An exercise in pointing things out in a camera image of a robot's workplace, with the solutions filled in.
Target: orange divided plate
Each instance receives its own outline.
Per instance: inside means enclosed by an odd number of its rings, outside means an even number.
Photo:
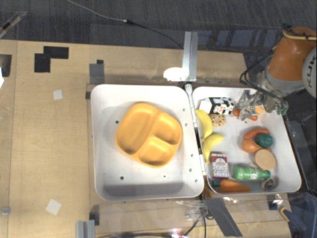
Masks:
[[[123,117],[115,144],[129,158],[152,168],[165,166],[182,140],[179,122],[146,103],[134,104]]]

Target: cookie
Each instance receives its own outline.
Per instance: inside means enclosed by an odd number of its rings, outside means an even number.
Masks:
[[[211,121],[212,121],[212,125],[214,127],[217,128],[221,128],[224,127],[224,125],[226,124],[226,118],[225,115],[210,115]]]

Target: wooden table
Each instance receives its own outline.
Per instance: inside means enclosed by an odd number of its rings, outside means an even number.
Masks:
[[[69,47],[69,59],[51,59],[50,73],[35,73],[34,54],[43,53],[43,46]],[[89,179],[85,99],[89,64],[104,60],[106,75],[137,75],[144,80],[155,80],[162,78],[165,69],[181,67],[183,53],[168,49],[0,40],[0,54],[12,54],[12,64],[16,61],[11,76],[5,79],[5,88],[14,94],[14,98],[6,95],[8,102],[14,100],[11,104],[14,107],[12,151],[10,145],[1,145],[6,150],[0,153],[3,159],[11,152],[11,165],[1,166],[0,177],[1,206],[5,206],[8,196],[11,207],[8,237],[74,238],[76,221],[88,220],[93,207],[90,202],[95,193],[90,188]],[[237,84],[244,70],[242,54],[198,52],[198,78],[211,77],[215,81],[226,80]],[[62,90],[61,100],[54,100],[55,90]],[[9,105],[3,102],[5,100],[0,100],[1,106]],[[1,127],[1,135],[10,138],[8,130],[11,120],[8,118],[7,121],[7,128]],[[281,198],[283,205],[287,206],[286,195],[281,195]],[[57,215],[46,211],[51,199],[61,203]],[[265,196],[261,199],[238,197],[237,200],[253,205],[250,211],[236,209],[232,213],[235,220],[240,220],[237,221],[238,227],[245,237],[290,237],[288,225],[277,211],[263,209],[263,205],[257,206],[256,200],[262,200],[264,204]],[[138,229],[139,221],[147,230],[161,229],[162,223],[169,221],[169,218],[164,220],[164,216],[179,209],[168,209],[165,202],[147,202],[146,207],[142,202],[129,207],[124,206],[123,202],[112,204],[100,201],[100,204],[106,213],[112,210],[114,218],[117,218],[115,211],[121,209],[124,214],[117,214],[121,215],[121,221],[126,220],[124,229],[130,231],[141,231]],[[150,211],[147,209],[153,204],[159,209],[155,211],[159,225],[148,217]],[[0,224],[5,226],[5,216],[1,216],[0,220]],[[183,221],[183,226],[179,227],[189,227],[191,224]],[[191,232],[191,238],[203,237],[201,225]],[[99,226],[96,231],[106,234],[107,228]],[[6,237],[6,231],[0,236]],[[215,221],[208,221],[208,237],[222,236]]]

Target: red and white box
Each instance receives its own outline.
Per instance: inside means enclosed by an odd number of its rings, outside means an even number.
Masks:
[[[229,167],[227,156],[225,154],[211,153],[211,177],[218,179],[229,178]]]

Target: banana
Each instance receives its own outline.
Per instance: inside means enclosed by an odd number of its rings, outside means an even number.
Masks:
[[[202,141],[204,141],[208,136],[212,134],[212,121],[210,116],[204,110],[196,109],[195,113],[198,119],[203,124]]]
[[[209,155],[213,146],[221,142],[222,140],[223,136],[220,134],[213,134],[205,139],[203,143],[203,155],[206,163],[209,163]]]

